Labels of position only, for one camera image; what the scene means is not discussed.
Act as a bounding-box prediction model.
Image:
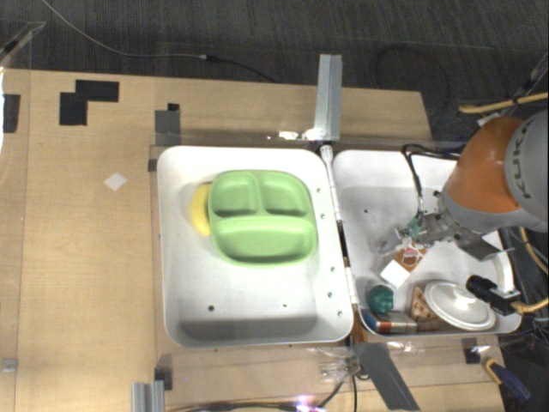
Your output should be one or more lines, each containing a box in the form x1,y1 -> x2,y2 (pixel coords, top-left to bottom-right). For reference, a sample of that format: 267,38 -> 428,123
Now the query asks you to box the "tan pizza slice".
410,285 -> 443,332

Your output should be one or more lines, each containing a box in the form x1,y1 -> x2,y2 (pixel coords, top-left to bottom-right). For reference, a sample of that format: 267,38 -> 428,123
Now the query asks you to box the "green divided plate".
207,169 -> 319,268

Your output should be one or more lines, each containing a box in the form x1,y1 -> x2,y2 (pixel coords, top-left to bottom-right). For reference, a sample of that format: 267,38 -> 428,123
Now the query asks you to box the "thin black and white rod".
318,143 -> 358,305

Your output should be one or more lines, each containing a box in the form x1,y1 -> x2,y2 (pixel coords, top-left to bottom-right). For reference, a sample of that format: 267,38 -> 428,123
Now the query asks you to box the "white plastic tray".
332,148 -> 524,338
155,144 -> 355,349

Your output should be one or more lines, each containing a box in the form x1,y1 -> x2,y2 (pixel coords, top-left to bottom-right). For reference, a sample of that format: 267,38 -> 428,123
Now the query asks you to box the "white and brown carton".
378,242 -> 431,290

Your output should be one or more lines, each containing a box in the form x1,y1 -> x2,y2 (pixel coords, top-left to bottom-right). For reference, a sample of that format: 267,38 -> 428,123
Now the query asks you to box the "dark green broccoli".
366,284 -> 395,315

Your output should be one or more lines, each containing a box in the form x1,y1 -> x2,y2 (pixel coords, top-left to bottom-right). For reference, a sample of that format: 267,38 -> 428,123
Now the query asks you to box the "black cylinder on white bracket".
466,247 -> 522,317

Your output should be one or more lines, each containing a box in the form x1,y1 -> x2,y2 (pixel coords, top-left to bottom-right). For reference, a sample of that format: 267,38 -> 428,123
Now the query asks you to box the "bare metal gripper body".
416,209 -> 463,246

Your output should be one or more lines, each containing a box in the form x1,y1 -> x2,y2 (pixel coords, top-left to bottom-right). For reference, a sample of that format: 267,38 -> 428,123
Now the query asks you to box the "yellow banana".
189,183 -> 213,237

